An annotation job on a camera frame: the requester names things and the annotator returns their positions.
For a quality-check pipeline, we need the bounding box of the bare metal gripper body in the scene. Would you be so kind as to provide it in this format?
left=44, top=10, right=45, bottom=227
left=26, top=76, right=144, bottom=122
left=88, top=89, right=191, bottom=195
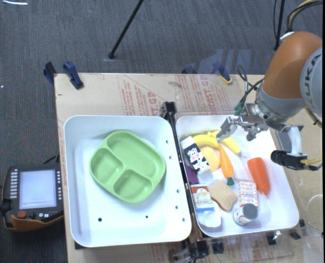
left=238, top=102, right=288, bottom=133

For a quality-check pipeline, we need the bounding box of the yellow banana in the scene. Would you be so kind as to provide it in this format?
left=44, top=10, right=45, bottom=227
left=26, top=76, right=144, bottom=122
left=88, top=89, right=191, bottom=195
left=192, top=129, right=241, bottom=155

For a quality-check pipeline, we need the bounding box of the yellow-orange oval toy food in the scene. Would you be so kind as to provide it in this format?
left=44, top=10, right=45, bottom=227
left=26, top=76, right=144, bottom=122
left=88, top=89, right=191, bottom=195
left=200, top=146, right=221, bottom=172

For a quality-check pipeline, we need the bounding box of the orange carrot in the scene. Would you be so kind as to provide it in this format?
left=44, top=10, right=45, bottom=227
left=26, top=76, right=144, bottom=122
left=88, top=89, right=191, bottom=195
left=218, top=144, right=235, bottom=186

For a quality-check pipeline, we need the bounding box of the orange squeeze bottle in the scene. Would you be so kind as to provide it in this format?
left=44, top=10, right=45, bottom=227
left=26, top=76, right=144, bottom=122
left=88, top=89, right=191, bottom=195
left=247, top=157, right=271, bottom=197

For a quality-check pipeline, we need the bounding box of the white cow-print milk carton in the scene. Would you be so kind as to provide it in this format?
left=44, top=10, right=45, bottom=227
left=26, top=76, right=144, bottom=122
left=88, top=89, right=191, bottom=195
left=179, top=135, right=211, bottom=175

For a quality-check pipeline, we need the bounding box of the red and white packet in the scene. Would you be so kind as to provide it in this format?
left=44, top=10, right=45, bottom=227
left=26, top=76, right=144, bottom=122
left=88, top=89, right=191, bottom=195
left=237, top=180, right=259, bottom=209

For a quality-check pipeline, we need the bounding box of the brown bread slice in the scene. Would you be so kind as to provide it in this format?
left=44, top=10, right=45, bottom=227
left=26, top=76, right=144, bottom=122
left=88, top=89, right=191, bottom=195
left=208, top=180, right=238, bottom=211

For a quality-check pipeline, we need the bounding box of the white red and blue carton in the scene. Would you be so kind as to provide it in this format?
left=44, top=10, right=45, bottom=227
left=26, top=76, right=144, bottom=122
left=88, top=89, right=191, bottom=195
left=190, top=183, right=216, bottom=213

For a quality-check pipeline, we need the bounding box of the white plastic tray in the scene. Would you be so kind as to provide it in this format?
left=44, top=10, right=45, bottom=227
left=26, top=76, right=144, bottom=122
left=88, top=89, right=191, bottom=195
left=175, top=115, right=300, bottom=238
left=63, top=115, right=193, bottom=248

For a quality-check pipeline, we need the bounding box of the small white can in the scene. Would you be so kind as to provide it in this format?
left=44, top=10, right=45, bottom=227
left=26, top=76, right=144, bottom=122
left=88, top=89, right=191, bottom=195
left=232, top=202, right=259, bottom=226

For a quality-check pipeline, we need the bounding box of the green divided plate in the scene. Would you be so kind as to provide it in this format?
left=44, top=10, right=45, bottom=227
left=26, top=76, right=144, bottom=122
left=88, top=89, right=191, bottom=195
left=89, top=129, right=167, bottom=204

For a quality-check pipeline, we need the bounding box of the brown cardboard board red print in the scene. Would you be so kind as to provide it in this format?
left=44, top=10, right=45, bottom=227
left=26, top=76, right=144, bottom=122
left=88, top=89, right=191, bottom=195
left=53, top=72, right=323, bottom=263

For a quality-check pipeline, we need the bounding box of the black cylinder on white bracket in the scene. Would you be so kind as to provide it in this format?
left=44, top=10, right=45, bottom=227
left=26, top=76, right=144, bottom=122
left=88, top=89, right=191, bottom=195
left=270, top=124, right=309, bottom=171

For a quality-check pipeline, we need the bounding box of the black block with thin wires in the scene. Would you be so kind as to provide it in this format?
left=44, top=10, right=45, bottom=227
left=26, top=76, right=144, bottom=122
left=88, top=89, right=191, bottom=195
left=187, top=239, right=210, bottom=259
left=158, top=101, right=178, bottom=120

